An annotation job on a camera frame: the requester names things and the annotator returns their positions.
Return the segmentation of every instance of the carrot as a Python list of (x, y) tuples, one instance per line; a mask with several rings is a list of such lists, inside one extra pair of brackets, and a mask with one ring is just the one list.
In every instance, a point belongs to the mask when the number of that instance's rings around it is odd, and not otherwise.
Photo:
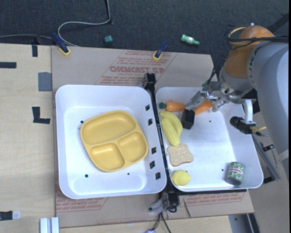
[(204, 100), (201, 105), (194, 109), (195, 115), (200, 114), (213, 107), (213, 104), (208, 100)]
[(184, 111), (185, 110), (185, 104), (180, 102), (167, 102), (167, 103), (160, 103), (159, 104), (160, 109), (165, 109), (169, 112), (176, 112), (176, 111)]

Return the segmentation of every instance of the cardboard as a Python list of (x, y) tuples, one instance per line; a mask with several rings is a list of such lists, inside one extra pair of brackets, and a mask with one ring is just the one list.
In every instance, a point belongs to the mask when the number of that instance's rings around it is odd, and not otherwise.
[[(159, 61), (153, 52), (70, 47), (64, 56), (52, 46), (52, 87), (55, 166), (57, 161), (55, 93), (65, 84), (139, 85), (145, 73), (155, 73), (156, 91), (164, 86), (201, 87), (210, 77), (213, 63), (209, 55), (163, 52)], [(113, 198), (72, 200), (65, 197), (56, 176), (56, 216), (64, 227), (154, 221), (147, 206), (157, 194)], [(249, 192), (231, 192), (180, 196), (175, 213), (167, 219), (252, 213)]]

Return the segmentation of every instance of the lemon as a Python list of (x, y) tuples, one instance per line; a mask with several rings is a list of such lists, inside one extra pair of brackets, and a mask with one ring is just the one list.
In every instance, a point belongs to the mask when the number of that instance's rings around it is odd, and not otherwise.
[(186, 185), (191, 180), (191, 176), (187, 171), (177, 170), (171, 176), (171, 180), (175, 185)]

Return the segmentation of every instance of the yellow plate compartment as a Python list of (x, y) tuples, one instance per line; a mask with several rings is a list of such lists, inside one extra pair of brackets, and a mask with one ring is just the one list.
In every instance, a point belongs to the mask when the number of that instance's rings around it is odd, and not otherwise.
[(148, 153), (144, 133), (134, 117), (125, 111), (92, 117), (82, 124), (80, 133), (90, 159), (105, 172), (131, 166)]

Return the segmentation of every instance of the yellow banana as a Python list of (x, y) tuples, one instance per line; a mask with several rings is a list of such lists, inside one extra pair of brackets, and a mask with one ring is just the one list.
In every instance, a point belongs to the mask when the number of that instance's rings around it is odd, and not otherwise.
[(183, 126), (180, 119), (172, 112), (169, 111), (162, 111), (160, 112), (161, 117), (167, 118), (171, 121), (172, 125), (174, 126), (175, 130), (178, 133), (178, 136), (181, 135)]
[(180, 144), (180, 137), (171, 121), (168, 118), (162, 118), (161, 126), (170, 144), (175, 147), (178, 146)]

